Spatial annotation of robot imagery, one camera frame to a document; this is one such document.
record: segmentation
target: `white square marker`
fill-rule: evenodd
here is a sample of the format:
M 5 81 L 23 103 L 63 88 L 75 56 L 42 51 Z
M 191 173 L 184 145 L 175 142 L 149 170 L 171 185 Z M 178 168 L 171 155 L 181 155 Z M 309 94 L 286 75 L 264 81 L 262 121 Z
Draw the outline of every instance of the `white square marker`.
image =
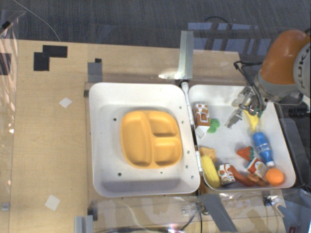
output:
M 59 104 L 63 106 L 64 108 L 67 108 L 68 105 L 70 105 L 71 103 L 72 101 L 69 98 L 64 98 L 63 100 L 59 102 Z
M 49 209 L 56 211 L 58 204 L 60 200 L 53 195 L 50 195 L 47 202 L 45 203 L 45 206 L 48 207 Z

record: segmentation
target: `wooden table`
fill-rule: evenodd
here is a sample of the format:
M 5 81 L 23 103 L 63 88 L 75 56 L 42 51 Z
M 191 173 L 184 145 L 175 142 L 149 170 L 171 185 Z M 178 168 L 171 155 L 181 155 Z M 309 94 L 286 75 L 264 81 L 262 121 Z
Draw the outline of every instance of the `wooden table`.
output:
M 3 47 L 5 44 L 12 43 L 4 40 L 0 52 L 6 51 Z M 42 52 L 43 45 L 67 46 L 68 56 L 51 58 L 50 71 L 34 71 L 34 52 Z M 10 233 L 72 233 L 74 217 L 87 214 L 89 197 L 84 89 L 88 79 L 87 64 L 93 63 L 95 58 L 102 59 L 105 81 L 135 82 L 139 78 L 143 82 L 157 83 L 159 74 L 177 70 L 179 49 L 18 41 Z M 237 53 L 195 51 L 194 76 L 200 82 L 245 85 L 243 77 L 232 66 L 238 59 Z M 59 104 L 64 98 L 72 101 L 67 108 Z M 7 177 L 4 174 L 1 170 L 1 179 L 10 176 L 9 171 Z M 50 195 L 60 199 L 55 211 L 45 206 Z M 275 216 L 273 211 L 266 213 L 258 198 L 253 199 L 255 202 L 248 199 L 245 208 L 252 205 L 253 211 L 245 211 L 245 216 L 234 219 L 237 227 L 248 225 L 249 229 L 256 231 L 269 218 L 270 230 L 275 232 L 277 226 L 282 232 L 282 219 Z M 103 201 L 113 204 L 104 198 Z M 141 218 L 139 223 L 151 223 L 150 219 L 144 219 L 144 215 L 139 216 L 141 211 L 137 207 L 141 205 L 135 207 L 136 200 L 125 201 L 137 211 L 137 217 Z M 155 213 L 165 218 L 170 198 L 158 201 L 152 198 L 151 201 L 155 202 Z M 239 214 L 235 212 L 236 208 L 231 210 L 233 215 Z M 3 222 L 0 221 L 0 225 L 4 225 L 6 232 L 8 213 L 1 212 L 0 215 Z M 116 220 L 122 221 L 118 215 L 116 213 Z M 204 218 L 203 227 L 211 232 L 217 231 L 208 217 Z M 189 226 L 189 232 L 199 229 L 199 223 Z

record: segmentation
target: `orange plate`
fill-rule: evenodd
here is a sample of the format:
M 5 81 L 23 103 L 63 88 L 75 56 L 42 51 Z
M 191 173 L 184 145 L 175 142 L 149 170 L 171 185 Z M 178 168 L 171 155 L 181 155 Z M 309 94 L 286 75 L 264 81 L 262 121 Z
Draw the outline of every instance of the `orange plate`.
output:
M 127 162 L 137 168 L 177 164 L 182 143 L 176 120 L 162 111 L 132 111 L 121 122 L 121 146 Z

